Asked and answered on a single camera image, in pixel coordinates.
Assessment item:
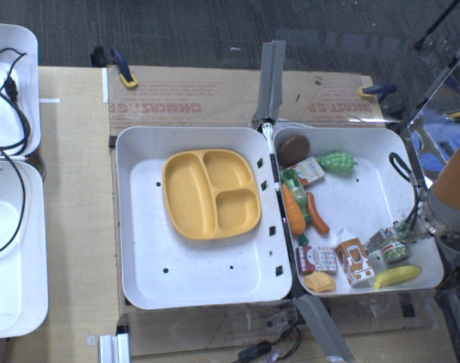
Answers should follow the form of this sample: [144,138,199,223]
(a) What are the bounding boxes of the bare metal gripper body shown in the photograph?
[393,219,438,244]

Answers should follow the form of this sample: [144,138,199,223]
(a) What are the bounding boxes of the green can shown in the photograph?
[381,238,411,265]

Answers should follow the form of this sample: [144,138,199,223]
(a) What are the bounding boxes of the orange and white milk carton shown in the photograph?
[334,228,376,288]

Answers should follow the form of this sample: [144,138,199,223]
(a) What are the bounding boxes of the white plastic tray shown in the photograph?
[115,126,294,311]
[272,126,446,299]

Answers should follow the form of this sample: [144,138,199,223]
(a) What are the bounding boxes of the yellow banana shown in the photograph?
[373,265,422,290]

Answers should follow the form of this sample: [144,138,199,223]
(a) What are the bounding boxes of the maroon and white packet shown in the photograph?
[295,244,338,276]

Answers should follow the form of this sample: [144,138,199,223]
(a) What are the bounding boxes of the orange sausage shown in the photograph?
[306,191,331,236]

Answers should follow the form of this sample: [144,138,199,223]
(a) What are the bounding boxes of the yellow pizza slice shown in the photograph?
[303,270,337,293]

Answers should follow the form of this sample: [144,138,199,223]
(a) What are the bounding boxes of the orange carrot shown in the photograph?
[281,183,310,247]

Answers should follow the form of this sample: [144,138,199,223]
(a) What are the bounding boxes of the green grapes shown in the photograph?
[317,150,359,175]

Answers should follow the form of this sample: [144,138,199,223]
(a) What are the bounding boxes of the green bottle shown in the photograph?
[279,168,312,225]

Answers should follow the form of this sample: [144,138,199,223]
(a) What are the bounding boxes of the white and red carton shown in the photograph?
[290,157,326,187]

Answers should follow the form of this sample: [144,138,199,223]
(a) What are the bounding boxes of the brown round biscuit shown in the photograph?
[277,135,311,168]

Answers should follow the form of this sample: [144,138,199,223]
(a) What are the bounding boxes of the yellow divided plate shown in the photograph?
[162,148,263,241]

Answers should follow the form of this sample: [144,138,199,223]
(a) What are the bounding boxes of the brown cardboard board red print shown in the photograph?
[107,64,434,358]

